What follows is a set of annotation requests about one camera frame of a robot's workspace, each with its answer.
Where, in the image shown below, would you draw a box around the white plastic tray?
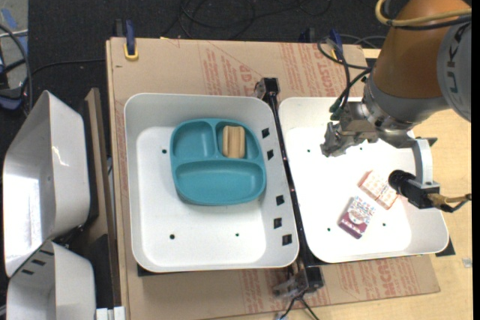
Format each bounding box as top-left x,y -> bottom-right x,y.
277,96 -> 450,265
123,92 -> 300,274
1,89 -> 92,277
5,240 -> 97,320

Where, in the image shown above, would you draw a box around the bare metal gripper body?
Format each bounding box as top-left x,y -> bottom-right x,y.
338,101 -> 416,149

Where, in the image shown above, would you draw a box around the brown cardboard board red print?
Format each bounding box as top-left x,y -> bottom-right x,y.
106,37 -> 442,320

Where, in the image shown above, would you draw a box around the beige toy bread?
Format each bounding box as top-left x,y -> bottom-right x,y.
221,125 -> 247,159

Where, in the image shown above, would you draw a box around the white and orange carton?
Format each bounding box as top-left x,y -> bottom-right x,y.
357,169 -> 400,210

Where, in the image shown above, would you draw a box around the blue divided plate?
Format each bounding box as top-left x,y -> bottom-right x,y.
169,118 -> 268,207

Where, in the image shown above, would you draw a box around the black cylinder on white bracket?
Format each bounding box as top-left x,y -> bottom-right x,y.
388,137 -> 441,210

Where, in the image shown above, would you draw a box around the purple and white carton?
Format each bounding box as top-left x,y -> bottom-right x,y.
337,196 -> 377,240

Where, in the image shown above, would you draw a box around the black block with thin wires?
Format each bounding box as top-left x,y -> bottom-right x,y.
257,76 -> 281,99
272,265 -> 326,298

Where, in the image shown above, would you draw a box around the thin black rod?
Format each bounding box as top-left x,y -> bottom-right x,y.
266,93 -> 317,268

